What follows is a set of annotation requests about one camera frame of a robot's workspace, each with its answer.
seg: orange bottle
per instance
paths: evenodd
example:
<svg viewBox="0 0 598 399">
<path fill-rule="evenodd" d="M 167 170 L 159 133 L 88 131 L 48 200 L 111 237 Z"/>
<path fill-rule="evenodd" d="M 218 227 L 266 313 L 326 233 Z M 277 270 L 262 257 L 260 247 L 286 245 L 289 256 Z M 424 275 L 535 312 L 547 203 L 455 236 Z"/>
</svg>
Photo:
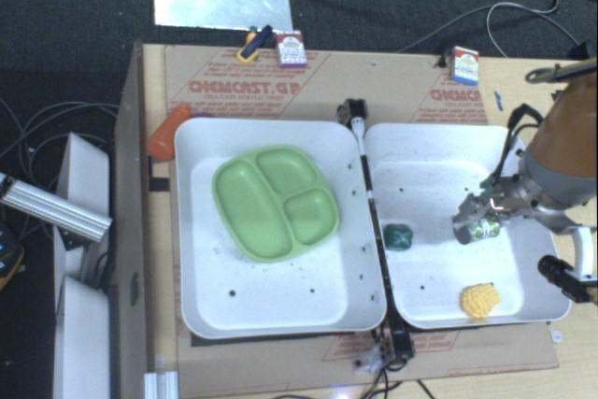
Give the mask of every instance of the orange bottle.
<svg viewBox="0 0 598 399">
<path fill-rule="evenodd" d="M 175 133 L 179 126 L 191 117 L 191 110 L 188 104 L 175 107 L 166 120 L 149 137 L 148 153 L 161 162 L 167 162 L 175 158 Z"/>
</svg>

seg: blue mark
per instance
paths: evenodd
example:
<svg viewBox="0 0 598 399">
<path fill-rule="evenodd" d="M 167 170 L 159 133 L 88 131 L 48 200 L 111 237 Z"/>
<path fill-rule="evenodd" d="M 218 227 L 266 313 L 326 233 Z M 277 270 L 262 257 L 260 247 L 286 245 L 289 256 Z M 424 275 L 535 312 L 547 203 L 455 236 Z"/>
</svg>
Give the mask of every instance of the blue mark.
<svg viewBox="0 0 598 399">
<path fill-rule="evenodd" d="M 503 102 L 501 102 L 501 95 L 498 92 L 494 92 L 494 98 L 496 99 L 496 106 L 499 110 L 503 111 Z"/>
</svg>

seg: cardboard box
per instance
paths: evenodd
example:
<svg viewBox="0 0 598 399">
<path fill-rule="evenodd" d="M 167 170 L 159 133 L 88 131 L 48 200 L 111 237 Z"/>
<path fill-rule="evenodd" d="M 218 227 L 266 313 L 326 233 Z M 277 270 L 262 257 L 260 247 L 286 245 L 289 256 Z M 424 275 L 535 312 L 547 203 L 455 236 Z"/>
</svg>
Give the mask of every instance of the cardboard box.
<svg viewBox="0 0 598 399">
<path fill-rule="evenodd" d="M 369 333 L 221 342 L 191 335 L 179 311 L 175 172 L 168 164 L 151 164 L 145 153 L 147 137 L 169 108 L 187 102 L 195 113 L 217 117 L 333 121 L 336 107 L 352 97 L 367 100 L 369 125 L 483 124 L 489 113 L 496 123 L 505 121 L 494 104 L 484 107 L 476 86 L 450 80 L 432 56 L 310 51 L 306 69 L 281 70 L 273 51 L 250 65 L 239 65 L 235 54 L 226 48 L 135 46 L 116 135 L 119 246 L 112 310 L 119 324 L 121 397 L 143 397 L 143 375 L 164 370 L 178 371 L 185 399 L 372 380 L 354 369 L 355 358 L 373 346 Z M 520 100 L 503 97 L 507 104 Z M 168 183 L 170 189 L 163 188 Z M 544 323 L 416 333 L 413 339 L 416 357 L 392 379 L 558 365 Z"/>
</svg>

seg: cardboard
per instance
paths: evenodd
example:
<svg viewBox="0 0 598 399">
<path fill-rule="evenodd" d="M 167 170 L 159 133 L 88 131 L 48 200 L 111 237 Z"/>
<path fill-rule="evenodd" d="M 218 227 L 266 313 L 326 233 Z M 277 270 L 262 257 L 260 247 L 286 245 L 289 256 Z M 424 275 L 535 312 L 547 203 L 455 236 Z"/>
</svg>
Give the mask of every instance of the cardboard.
<svg viewBox="0 0 598 399">
<path fill-rule="evenodd" d="M 259 62 L 244 68 L 239 68 L 235 54 L 236 49 L 152 45 L 137 46 L 135 51 L 127 80 L 130 85 L 125 85 L 126 109 L 121 108 L 121 139 L 117 139 L 117 150 L 121 151 L 120 155 L 117 153 L 117 169 L 121 163 L 124 174 L 126 162 L 128 171 L 134 173 L 134 178 L 122 177 L 127 186 L 119 191 L 122 213 L 117 221 L 121 228 L 124 222 L 126 230 L 124 246 L 120 254 L 117 252 L 120 273 L 116 280 L 118 288 L 124 290 L 118 294 L 118 302 L 125 309 L 124 313 L 119 312 L 122 397 L 142 397 L 137 388 L 142 380 L 139 374 L 156 371 L 157 360 L 162 369 L 178 370 L 180 397 L 186 399 L 369 384 L 372 380 L 370 374 L 354 369 L 354 359 L 373 345 L 369 334 L 220 343 L 191 335 L 178 307 L 178 246 L 172 240 L 177 237 L 177 212 L 176 201 L 171 201 L 176 193 L 153 191 L 148 186 L 154 179 L 158 180 L 155 183 L 166 182 L 172 187 L 174 176 L 169 164 L 145 163 L 143 151 L 144 138 L 160 124 L 169 108 L 190 102 L 195 113 L 221 117 L 332 121 L 336 107 L 353 97 L 367 100 L 369 125 L 380 121 L 505 124 L 511 109 L 528 94 L 517 93 L 524 74 L 547 63 L 505 59 L 485 62 L 487 59 L 482 58 L 479 86 L 471 87 L 450 81 L 449 71 L 436 67 L 435 57 L 428 55 L 309 51 L 306 69 L 281 70 L 273 51 L 264 50 Z M 489 78 L 493 81 L 490 85 L 485 82 Z M 497 85 L 504 111 L 495 103 Z M 529 96 L 538 99 L 530 102 L 532 105 L 548 111 L 549 94 L 545 98 L 535 90 Z M 140 162 L 140 171 L 131 168 L 135 162 Z M 124 214 L 122 205 L 126 205 L 131 218 Z M 577 214 L 595 221 L 595 202 Z M 567 259 L 572 248 L 567 240 L 558 243 L 560 251 L 563 246 Z M 142 286 L 135 306 L 127 303 L 126 289 L 132 272 L 140 272 Z M 577 317 L 584 321 L 581 325 L 576 322 Z M 587 318 L 572 314 L 571 320 L 560 323 L 564 327 L 573 324 L 572 330 L 587 334 L 595 329 Z M 544 323 L 417 333 L 413 339 L 416 357 L 391 380 L 538 371 L 558 365 Z M 575 352 L 565 354 L 572 364 L 566 364 L 567 371 L 578 370 L 573 358 L 579 354 L 586 361 L 594 357 L 589 348 L 584 349 L 583 341 L 577 341 Z M 547 384 L 552 376 L 540 373 L 518 378 L 551 392 Z M 502 375 L 496 377 L 503 387 L 513 380 L 511 376 L 504 380 Z M 572 387 L 591 391 L 595 384 L 591 373 L 584 375 L 581 386 L 561 381 L 562 391 L 567 392 Z M 443 389 L 459 390 L 459 384 L 443 382 Z M 463 384 L 474 387 L 465 379 Z M 520 397 L 525 397 L 524 389 L 521 390 Z M 453 395 L 462 396 L 463 390 Z"/>
</svg>

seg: small box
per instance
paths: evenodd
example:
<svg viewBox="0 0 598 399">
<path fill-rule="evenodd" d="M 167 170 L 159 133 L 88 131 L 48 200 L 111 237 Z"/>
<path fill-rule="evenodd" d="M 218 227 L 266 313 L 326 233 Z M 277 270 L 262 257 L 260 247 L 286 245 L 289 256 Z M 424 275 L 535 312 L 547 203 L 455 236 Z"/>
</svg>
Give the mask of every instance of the small box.
<svg viewBox="0 0 598 399">
<path fill-rule="evenodd" d="M 278 66 L 281 68 L 307 66 L 306 49 L 301 32 L 277 34 Z"/>
<path fill-rule="evenodd" d="M 475 50 L 455 47 L 452 51 L 451 78 L 467 85 L 477 85 L 478 61 Z"/>
</svg>

